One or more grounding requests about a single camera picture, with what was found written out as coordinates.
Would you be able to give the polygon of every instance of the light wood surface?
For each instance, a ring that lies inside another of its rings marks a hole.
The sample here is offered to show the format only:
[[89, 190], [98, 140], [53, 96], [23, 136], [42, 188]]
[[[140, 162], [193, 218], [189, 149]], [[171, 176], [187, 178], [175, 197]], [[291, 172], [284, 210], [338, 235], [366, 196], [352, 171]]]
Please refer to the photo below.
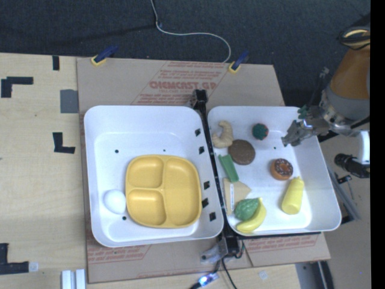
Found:
[[[32, 76], [0, 99], [0, 243], [8, 262], [37, 262], [38, 271], [0, 275], [0, 288], [60, 288], [62, 270], [86, 269], [78, 114], [60, 113], [60, 90], [77, 90], [76, 58], [0, 54], [0, 78]], [[52, 133], [74, 154], [54, 152]], [[299, 289], [294, 265], [231, 270], [238, 288]], [[87, 288], [189, 288], [199, 275], [91, 284]], [[231, 288], [224, 272], [210, 288]]]

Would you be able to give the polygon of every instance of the white egg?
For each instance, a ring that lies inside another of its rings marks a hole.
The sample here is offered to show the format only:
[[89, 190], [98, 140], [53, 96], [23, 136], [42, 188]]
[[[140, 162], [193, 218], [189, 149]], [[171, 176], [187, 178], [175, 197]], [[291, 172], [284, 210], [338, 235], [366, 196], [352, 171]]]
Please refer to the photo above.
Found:
[[126, 196], [120, 190], [109, 190], [103, 197], [104, 205], [115, 214], [126, 211]]

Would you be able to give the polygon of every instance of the yellow divided plate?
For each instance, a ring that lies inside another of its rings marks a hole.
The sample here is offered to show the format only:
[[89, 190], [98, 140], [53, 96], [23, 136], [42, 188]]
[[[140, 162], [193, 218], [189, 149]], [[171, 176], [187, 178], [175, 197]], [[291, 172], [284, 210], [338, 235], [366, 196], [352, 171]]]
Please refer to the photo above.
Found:
[[129, 215], [141, 225], [156, 228], [192, 225], [202, 211], [198, 171], [181, 157], [136, 157], [127, 167], [126, 201]]

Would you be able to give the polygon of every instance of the croissant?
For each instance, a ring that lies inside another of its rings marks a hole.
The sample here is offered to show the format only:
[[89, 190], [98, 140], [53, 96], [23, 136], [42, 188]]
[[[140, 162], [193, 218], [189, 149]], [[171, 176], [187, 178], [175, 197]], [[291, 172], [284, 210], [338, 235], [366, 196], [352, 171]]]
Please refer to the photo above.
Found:
[[220, 121], [218, 125], [223, 128], [222, 134], [218, 136], [214, 133], [211, 137], [212, 144], [216, 148], [226, 148], [231, 146], [234, 140], [231, 124], [228, 121]]

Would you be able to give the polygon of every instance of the blue clip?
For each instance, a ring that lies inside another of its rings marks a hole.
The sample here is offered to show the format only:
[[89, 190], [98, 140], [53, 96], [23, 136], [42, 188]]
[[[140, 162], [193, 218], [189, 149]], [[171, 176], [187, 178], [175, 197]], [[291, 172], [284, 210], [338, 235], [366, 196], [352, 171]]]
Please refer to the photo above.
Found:
[[247, 60], [248, 60], [248, 51], [244, 51], [236, 61], [234, 61], [232, 64], [229, 65], [230, 73], [235, 74], [239, 70], [241, 63], [245, 63]]
[[114, 55], [118, 50], [118, 46], [112, 45], [110, 47], [107, 47], [104, 49], [99, 55], [96, 55], [95, 57], [91, 58], [91, 62], [95, 66], [99, 66], [102, 63], [104, 63], [106, 58], [111, 57]]

